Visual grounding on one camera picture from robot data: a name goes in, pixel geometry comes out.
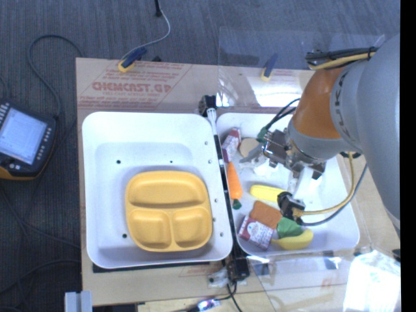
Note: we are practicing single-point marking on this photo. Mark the brown cardboard board red print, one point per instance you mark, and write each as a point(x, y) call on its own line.
point(136, 86)

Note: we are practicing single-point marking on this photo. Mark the yellow corn cob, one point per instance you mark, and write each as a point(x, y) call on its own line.
point(265, 192)

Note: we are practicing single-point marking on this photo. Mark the tan round biscuit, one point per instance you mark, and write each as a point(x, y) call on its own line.
point(247, 145)

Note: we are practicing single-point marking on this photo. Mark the black cylinder on white bracket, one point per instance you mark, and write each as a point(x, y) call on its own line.
point(289, 205)

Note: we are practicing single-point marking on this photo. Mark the white plastic tray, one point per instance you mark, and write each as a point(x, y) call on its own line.
point(328, 236)
point(107, 187)

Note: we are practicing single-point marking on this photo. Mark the thin black and white rod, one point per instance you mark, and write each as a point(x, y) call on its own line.
point(221, 156)

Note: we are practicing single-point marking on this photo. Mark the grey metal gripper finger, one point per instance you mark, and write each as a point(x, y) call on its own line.
point(253, 154)
point(272, 164)

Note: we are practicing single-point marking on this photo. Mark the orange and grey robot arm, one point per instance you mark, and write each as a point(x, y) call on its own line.
point(367, 109)

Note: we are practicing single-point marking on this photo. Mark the white lumpy object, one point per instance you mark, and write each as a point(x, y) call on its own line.
point(256, 168)

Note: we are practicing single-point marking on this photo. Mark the yellow divided plate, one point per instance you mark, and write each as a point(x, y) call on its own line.
point(167, 211)

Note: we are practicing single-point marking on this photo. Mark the brown bread slice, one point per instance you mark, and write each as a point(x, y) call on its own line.
point(266, 214)

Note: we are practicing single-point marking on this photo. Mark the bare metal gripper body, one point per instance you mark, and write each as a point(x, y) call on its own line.
point(276, 146)

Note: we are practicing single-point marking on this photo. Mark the green leafy vegetable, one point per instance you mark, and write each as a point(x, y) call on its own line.
point(288, 228)

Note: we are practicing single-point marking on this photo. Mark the yellow banana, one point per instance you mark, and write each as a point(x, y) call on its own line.
point(297, 240)

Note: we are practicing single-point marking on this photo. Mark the red and white carton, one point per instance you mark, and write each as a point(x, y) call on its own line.
point(230, 145)
point(255, 232)

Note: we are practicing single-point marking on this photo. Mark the orange carrot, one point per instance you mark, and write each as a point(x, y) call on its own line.
point(234, 182)

